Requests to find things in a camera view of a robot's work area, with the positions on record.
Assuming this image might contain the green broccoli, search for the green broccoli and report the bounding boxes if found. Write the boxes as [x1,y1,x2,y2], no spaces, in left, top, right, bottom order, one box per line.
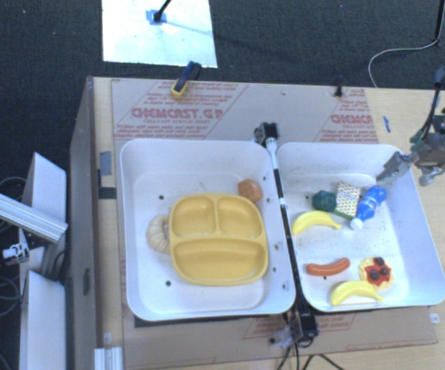
[311,190,355,221]

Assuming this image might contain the thin black and white rod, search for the thin black and white rod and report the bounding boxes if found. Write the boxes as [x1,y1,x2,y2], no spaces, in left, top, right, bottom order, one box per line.
[265,137,312,322]

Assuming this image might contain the beige doughnut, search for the beige doughnut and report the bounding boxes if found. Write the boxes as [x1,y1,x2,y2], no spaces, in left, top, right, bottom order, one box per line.
[145,213,171,255]

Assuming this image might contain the brown bread roll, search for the brown bread roll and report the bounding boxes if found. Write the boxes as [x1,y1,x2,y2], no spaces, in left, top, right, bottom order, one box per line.
[237,178,265,204]

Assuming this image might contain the brown cardboard board red print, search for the brown cardboard board red print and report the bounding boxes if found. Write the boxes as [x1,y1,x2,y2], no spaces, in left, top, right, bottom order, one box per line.
[110,78,439,362]

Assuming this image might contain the yellow banana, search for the yellow banana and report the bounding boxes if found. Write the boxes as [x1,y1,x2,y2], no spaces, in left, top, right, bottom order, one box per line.
[291,210,343,237]
[329,280,385,308]

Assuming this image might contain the yellow and red pizza slice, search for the yellow and red pizza slice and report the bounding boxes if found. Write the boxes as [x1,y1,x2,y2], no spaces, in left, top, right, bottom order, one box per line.
[357,256,396,291]

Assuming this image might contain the white plastic tray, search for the white plastic tray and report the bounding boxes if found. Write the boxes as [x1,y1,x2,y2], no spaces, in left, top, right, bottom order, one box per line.
[120,137,298,322]
[276,141,445,314]

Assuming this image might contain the orange sausage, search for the orange sausage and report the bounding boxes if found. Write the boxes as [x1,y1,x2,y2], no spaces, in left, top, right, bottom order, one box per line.
[305,257,352,278]

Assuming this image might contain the black block with thin wires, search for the black block with thin wires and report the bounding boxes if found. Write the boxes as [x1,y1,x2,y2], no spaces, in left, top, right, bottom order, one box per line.
[268,309,320,349]
[253,121,281,144]

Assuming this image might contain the yellow divided plate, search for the yellow divided plate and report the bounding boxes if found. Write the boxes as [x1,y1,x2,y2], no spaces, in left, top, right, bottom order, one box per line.
[167,193,271,288]

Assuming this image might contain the blue plastic bottle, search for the blue plastic bottle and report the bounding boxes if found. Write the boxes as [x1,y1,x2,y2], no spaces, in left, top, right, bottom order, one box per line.
[349,184,389,231]

